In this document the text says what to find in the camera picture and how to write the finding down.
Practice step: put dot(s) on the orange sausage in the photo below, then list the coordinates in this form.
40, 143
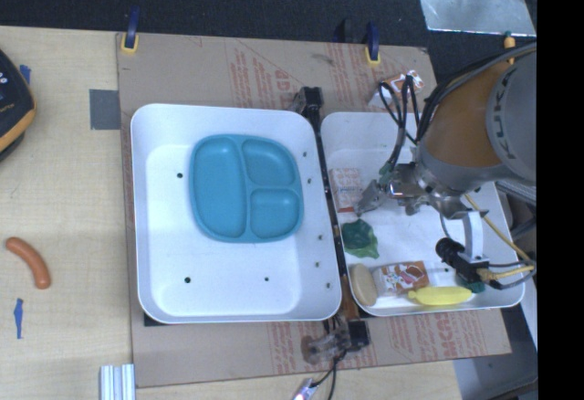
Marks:
32, 259

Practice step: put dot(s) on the green lettuce leaf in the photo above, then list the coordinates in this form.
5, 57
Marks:
360, 238

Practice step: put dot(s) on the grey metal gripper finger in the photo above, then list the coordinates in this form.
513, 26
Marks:
416, 206
372, 199

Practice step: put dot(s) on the white plastic tray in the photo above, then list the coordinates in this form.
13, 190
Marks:
410, 234
228, 279

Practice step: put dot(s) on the orange and white carton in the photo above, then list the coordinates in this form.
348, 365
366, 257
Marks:
394, 85

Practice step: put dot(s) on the yellow banana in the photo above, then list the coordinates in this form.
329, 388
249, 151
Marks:
440, 296

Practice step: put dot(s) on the brown cardboard board red print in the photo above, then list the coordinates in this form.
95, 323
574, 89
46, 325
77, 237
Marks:
219, 69

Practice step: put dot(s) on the beige round biscuit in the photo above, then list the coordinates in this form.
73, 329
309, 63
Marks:
363, 285

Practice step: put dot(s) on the white and orange packet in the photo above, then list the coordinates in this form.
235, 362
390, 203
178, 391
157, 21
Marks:
344, 188

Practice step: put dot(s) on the blue divided plate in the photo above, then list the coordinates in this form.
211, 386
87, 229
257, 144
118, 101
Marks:
219, 188

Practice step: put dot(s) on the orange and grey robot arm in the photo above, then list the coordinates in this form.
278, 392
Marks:
461, 133

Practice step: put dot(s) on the thin black and white rod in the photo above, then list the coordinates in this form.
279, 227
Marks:
329, 202

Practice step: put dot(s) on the dark green toy vegetable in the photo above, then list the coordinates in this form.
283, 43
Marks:
475, 287

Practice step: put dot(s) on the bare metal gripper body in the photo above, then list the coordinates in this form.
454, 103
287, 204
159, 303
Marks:
410, 183

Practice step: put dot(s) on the black cylinder on white bracket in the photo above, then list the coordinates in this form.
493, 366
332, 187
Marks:
456, 254

